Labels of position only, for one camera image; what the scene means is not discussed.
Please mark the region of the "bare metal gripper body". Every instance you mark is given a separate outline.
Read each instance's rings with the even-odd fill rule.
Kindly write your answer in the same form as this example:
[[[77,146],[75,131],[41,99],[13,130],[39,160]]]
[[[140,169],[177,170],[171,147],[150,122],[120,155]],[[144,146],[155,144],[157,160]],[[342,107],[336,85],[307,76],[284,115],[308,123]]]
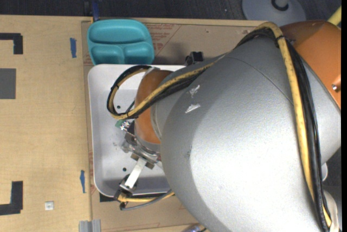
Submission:
[[[142,158],[147,161],[146,166],[153,169],[155,165],[162,167],[160,144],[149,143],[136,135],[135,121],[124,120],[120,129],[125,132],[124,150],[132,152],[133,159]]]

